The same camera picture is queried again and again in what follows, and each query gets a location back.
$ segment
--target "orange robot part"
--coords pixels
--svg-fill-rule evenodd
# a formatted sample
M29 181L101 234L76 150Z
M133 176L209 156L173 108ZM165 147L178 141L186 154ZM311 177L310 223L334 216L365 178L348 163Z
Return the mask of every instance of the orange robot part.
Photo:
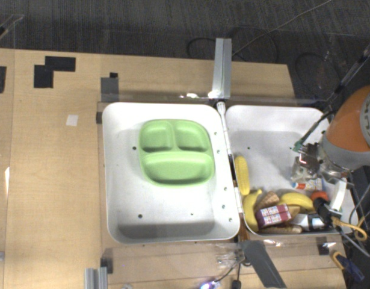
M326 132L333 145L354 152L369 152L360 126L361 107L370 92L370 85L356 91L341 106Z

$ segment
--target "gray carpet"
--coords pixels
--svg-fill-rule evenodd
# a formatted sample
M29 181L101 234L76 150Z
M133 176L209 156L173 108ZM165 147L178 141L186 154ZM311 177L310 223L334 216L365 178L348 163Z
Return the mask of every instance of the gray carpet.
M237 50L254 36L324 1L0 0L0 20L13 13L25 15L16 28L15 43L7 37L0 46L213 59L211 41L193 42L187 51L188 42L196 37L231 36ZM370 0L334 0L259 39L234 60L286 63L297 96L320 99L336 86L369 41ZM369 64L355 88L370 82ZM311 76L317 69L324 72L324 82Z

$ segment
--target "metal bracket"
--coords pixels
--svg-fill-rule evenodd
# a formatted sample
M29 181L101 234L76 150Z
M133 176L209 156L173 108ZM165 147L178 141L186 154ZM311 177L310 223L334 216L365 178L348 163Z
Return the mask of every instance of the metal bracket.
M216 39L211 99L229 99L232 74L232 40Z
M86 269L84 272L84 289L108 289L107 268Z
M244 212L244 209L242 207L241 194L239 192L239 188L238 187L235 187L234 188L234 193L235 193L235 200L237 202L238 213L243 213Z

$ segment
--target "red object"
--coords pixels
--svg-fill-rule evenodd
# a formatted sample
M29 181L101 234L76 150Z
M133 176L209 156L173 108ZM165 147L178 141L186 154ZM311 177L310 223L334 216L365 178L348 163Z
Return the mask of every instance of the red object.
M292 219L292 216L288 210L287 204L283 204L259 210L256 213L256 219L258 227L261 229L267 226L286 222L287 220Z
M298 183L297 186L296 186L296 189L297 190L304 190L305 186L306 186L305 183Z
M326 201L329 201L328 194L325 191L314 191L313 194L310 195L312 201L317 198L323 198Z

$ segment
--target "white tray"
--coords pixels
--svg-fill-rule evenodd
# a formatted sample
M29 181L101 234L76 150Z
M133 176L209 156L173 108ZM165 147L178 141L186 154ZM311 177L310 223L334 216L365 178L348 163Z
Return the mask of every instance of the white tray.
M290 177L294 158L298 154L292 148L321 115L319 110L301 107L236 105L227 110L226 123L232 153L234 157L242 155L246 159L251 190L295 191ZM318 142L321 132L327 127L328 121L322 121L306 143ZM333 185L325 184L324 190L331 199ZM351 193L347 190L341 219L347 222L353 208ZM353 223L357 223L356 214Z
M202 185L160 187L144 179L138 151L142 125L195 121L207 130L215 175ZM108 230L121 243L225 240L239 216L219 114L206 105L113 103L102 116Z

